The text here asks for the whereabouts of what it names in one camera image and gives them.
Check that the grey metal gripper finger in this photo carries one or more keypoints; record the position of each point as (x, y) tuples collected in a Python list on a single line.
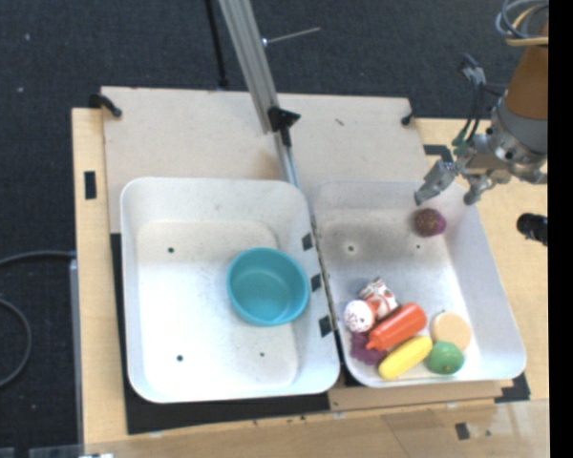
[(434, 181), (477, 190)]

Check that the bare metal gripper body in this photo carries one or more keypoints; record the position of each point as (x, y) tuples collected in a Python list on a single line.
[(511, 160)]

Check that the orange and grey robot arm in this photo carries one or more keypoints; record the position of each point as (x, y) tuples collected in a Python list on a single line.
[(530, 89)]

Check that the brown and purple doughnut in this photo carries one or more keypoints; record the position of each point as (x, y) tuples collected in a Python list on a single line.
[(429, 222)]

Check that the white plastic tray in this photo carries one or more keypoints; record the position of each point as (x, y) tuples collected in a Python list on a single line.
[(191, 303), (410, 265)]

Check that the white and red carton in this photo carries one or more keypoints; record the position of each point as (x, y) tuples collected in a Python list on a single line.
[(381, 294)]

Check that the beige round biscuit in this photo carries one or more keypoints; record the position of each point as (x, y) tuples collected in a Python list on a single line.
[(452, 329)]

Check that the thin black and white rod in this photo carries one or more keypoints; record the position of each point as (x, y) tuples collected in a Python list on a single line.
[(323, 275)]

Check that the orange bottle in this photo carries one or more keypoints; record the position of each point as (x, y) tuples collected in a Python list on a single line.
[(397, 326)]

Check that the white sprinkled round toy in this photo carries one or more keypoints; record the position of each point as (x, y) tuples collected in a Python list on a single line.
[(359, 316)]

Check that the green apple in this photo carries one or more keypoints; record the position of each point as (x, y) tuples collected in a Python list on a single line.
[(445, 358)]

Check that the yellow oblong toy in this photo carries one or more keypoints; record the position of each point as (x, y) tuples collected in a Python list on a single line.
[(405, 358)]

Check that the purple grapes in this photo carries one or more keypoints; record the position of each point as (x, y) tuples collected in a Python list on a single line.
[(361, 349)]

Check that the blue bowl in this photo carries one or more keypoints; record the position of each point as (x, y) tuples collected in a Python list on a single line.
[(267, 286)]

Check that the pale wood board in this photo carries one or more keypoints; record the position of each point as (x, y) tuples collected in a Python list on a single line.
[(196, 136)]

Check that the black cylinder on white bracket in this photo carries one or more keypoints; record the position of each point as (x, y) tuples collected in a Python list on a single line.
[(534, 227)]

